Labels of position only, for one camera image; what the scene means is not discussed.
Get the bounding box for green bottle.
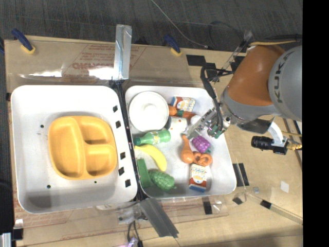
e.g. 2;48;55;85
133;129;172;147

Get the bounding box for brown cardboard board red print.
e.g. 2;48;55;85
4;34;303;247

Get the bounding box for orange pretzel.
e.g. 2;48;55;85
192;151;214;167

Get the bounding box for black cylinder on white bracket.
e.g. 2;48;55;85
251;122;289;155

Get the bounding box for orange carrot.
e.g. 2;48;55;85
168;105;196;120

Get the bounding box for white plastic tray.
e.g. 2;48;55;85
10;84;138;214
124;85;237;200

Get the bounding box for yellow divided plate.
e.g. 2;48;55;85
47;115;119;181

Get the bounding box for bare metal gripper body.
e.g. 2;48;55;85
203;107;231;139

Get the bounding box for white can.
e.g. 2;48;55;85
167;115;188;134

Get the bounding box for purple grapes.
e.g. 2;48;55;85
191;135;212;154

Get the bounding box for white bowl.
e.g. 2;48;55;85
128;90;170;133

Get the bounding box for yellow banana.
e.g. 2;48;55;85
134;144;168;172

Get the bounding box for white orange blue carton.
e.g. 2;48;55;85
188;163;208;193
170;96;196;113

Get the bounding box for green grapes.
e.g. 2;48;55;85
148;169;177;192

